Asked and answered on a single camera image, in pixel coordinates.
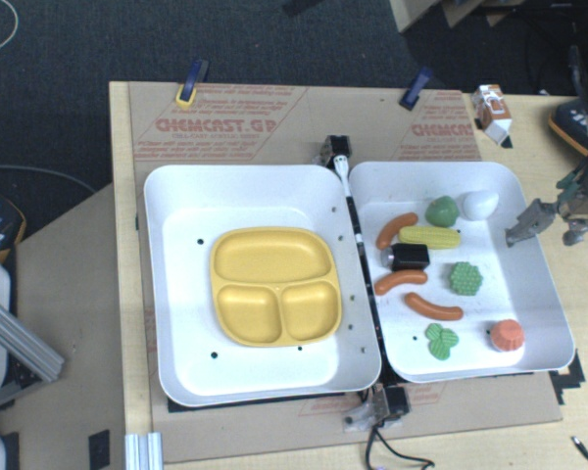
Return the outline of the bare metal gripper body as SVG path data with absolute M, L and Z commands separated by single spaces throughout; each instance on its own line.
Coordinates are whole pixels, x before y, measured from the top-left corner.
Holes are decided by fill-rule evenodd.
M 568 221 L 588 221 L 588 194 L 577 191 L 560 200 L 560 216 Z

